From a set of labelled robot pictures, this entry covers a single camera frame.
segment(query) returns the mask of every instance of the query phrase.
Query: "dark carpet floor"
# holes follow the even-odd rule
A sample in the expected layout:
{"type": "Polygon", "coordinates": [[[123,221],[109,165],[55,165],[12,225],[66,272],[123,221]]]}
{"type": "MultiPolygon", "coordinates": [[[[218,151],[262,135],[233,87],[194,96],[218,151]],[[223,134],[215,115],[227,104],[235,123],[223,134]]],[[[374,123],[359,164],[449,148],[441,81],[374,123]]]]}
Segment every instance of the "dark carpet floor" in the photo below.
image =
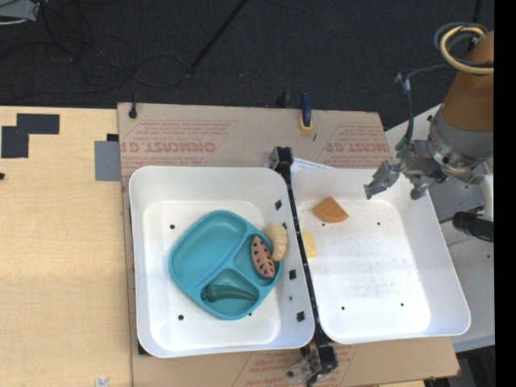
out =
{"type": "MultiPolygon", "coordinates": [[[[274,107],[287,91],[287,107],[308,93],[314,109],[376,111],[390,128],[409,110],[395,75],[444,63],[440,27],[494,29],[494,0],[248,0],[185,77],[241,0],[31,1],[35,21],[0,17],[0,105],[274,107]]],[[[453,76],[414,77],[414,113],[453,76]]]]}

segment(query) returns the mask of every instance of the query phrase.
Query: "black tape marking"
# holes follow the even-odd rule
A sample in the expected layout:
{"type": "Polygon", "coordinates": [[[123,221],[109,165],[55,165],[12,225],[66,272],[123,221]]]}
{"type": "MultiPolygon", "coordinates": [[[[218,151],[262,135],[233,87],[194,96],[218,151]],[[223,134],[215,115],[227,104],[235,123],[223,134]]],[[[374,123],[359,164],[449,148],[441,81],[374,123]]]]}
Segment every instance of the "black tape marking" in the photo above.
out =
{"type": "Polygon", "coordinates": [[[108,142],[118,142],[119,141],[119,135],[116,133],[108,133],[106,135],[106,140],[108,142]]]}
{"type": "Polygon", "coordinates": [[[16,115],[16,126],[2,127],[2,158],[28,158],[29,135],[59,135],[58,114],[16,115]]]}

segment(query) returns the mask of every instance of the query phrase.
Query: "white tray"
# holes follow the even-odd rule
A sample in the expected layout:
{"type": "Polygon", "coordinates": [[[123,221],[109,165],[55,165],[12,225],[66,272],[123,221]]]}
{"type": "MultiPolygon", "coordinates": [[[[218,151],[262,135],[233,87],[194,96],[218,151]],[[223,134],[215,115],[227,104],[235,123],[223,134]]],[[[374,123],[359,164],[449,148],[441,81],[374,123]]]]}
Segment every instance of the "white tray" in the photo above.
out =
{"type": "MultiPolygon", "coordinates": [[[[301,169],[293,176],[301,228],[314,236],[318,250],[309,267],[324,332],[336,343],[463,334],[469,310],[430,198],[412,200],[412,185],[401,176],[368,200],[364,185],[374,172],[301,169]],[[323,225],[313,208],[327,196],[349,219],[323,225]]],[[[314,317],[279,174],[266,168],[145,167],[134,172],[129,189],[137,330],[150,354],[286,349],[311,341],[314,317]],[[273,222],[287,226],[289,247],[276,286],[252,315],[237,320],[206,312],[168,271],[174,244],[213,210],[235,212],[260,230],[273,222]]]]}
{"type": "Polygon", "coordinates": [[[296,348],[310,342],[310,297],[288,192],[279,174],[265,168],[145,167],[134,172],[129,189],[137,331],[147,352],[191,356],[296,348]],[[168,271],[174,244],[212,210],[232,211],[260,230],[274,222],[287,226],[282,274],[252,314],[237,320],[206,312],[168,271]],[[290,279],[293,270],[295,278],[290,279]]]}
{"type": "Polygon", "coordinates": [[[374,169],[302,169],[293,177],[301,228],[318,250],[310,275],[324,332],[337,343],[464,333],[470,314],[429,195],[404,177],[365,196],[374,169]],[[332,196],[349,214],[324,223],[332,196]]]}

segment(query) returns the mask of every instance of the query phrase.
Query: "blue clamp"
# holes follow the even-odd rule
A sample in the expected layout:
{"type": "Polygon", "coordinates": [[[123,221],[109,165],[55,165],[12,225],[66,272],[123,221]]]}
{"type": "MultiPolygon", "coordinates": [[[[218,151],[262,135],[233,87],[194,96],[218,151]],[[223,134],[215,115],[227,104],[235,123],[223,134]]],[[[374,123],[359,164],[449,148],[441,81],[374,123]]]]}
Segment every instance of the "blue clamp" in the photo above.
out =
{"type": "Polygon", "coordinates": [[[302,131],[309,132],[313,128],[312,124],[312,104],[307,93],[301,95],[302,113],[299,115],[299,125],[302,131]]]}

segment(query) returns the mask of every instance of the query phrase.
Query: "yellow food piece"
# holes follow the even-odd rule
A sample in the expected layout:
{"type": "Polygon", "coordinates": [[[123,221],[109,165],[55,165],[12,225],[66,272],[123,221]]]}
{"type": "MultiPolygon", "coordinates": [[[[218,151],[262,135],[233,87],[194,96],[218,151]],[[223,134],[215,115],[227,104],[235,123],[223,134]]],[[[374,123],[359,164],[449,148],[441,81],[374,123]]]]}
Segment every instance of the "yellow food piece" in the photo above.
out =
{"type": "Polygon", "coordinates": [[[314,212],[326,223],[340,223],[349,218],[347,212],[333,197],[324,199],[314,208],[314,212]]]}
{"type": "Polygon", "coordinates": [[[265,228],[265,234],[267,238],[273,243],[273,260],[279,261],[283,258],[285,251],[287,250],[287,230],[281,223],[270,223],[265,228]]]}
{"type": "Polygon", "coordinates": [[[317,248],[315,247],[314,236],[307,230],[301,229],[301,237],[303,238],[303,244],[305,245],[305,252],[308,258],[312,258],[317,255],[317,248]]]}

